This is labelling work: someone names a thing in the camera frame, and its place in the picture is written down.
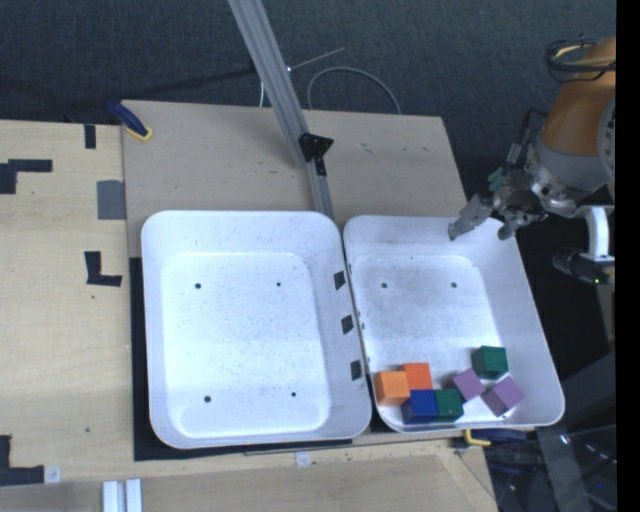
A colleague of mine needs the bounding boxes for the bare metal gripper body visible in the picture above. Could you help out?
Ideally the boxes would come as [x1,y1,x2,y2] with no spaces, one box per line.
[489,167,585,225]

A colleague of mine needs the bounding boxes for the white plastic tray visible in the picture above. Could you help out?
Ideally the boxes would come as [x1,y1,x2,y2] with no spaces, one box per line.
[341,214,567,435]
[140,209,374,450]

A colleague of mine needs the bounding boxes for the green cube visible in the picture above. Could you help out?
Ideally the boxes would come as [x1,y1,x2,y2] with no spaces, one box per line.
[433,387,466,423]
[470,345,510,381]

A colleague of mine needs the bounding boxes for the purple cube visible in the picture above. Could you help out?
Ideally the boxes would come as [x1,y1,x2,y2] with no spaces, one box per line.
[451,368,487,403]
[480,375,527,418]

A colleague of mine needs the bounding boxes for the orange cube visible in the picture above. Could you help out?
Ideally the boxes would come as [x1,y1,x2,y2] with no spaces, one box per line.
[401,362,434,392]
[373,370,412,407]

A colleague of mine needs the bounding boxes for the blue cube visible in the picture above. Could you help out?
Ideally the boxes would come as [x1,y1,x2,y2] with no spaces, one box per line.
[399,389,442,426]

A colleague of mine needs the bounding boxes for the pale wood board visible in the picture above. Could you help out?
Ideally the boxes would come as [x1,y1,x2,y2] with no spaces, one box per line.
[121,99,537,455]

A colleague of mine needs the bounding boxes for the black cylinder on white bracket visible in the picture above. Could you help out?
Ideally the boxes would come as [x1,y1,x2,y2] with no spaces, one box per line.
[551,204,617,287]

